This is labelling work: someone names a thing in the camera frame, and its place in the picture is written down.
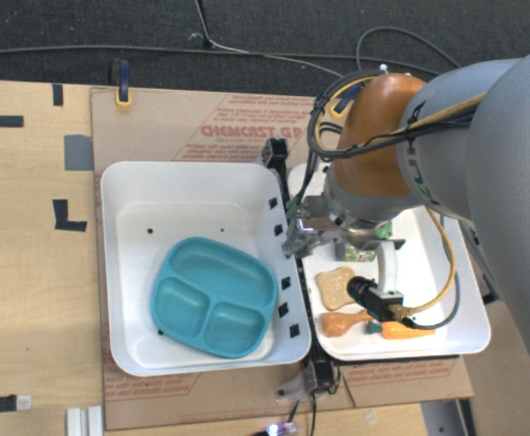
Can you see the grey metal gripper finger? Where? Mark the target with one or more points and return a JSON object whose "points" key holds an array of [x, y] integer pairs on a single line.
{"points": [[292, 243], [311, 242]]}

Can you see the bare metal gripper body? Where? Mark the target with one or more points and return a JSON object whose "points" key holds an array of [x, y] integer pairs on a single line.
{"points": [[319, 218]]}

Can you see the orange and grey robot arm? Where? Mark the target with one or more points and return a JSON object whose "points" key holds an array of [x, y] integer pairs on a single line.
{"points": [[451, 152]]}

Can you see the thin black rod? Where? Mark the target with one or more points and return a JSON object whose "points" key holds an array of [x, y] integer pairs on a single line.
{"points": [[302, 270]]}

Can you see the green and white carton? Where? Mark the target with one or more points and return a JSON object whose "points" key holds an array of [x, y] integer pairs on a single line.
{"points": [[357, 254]]}

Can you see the beige toast slice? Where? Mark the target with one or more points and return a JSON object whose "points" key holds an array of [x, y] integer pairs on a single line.
{"points": [[332, 289]]}

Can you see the brown toy chicken drumstick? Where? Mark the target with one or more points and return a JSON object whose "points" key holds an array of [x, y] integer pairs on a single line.
{"points": [[337, 324]]}

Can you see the blue divided plate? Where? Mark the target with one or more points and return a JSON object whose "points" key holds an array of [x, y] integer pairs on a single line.
{"points": [[214, 295]]}

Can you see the white plastic tray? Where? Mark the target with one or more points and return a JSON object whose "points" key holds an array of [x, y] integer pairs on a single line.
{"points": [[132, 266], [428, 252]]}

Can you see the orange toy carrot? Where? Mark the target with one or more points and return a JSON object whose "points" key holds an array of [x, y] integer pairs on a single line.
{"points": [[405, 332]]}

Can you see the brown cardboard board red print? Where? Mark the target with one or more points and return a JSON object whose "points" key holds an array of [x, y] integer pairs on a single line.
{"points": [[164, 125]]}

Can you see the black cylinder on white bracket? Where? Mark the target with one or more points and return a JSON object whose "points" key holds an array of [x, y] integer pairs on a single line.
{"points": [[385, 289]]}

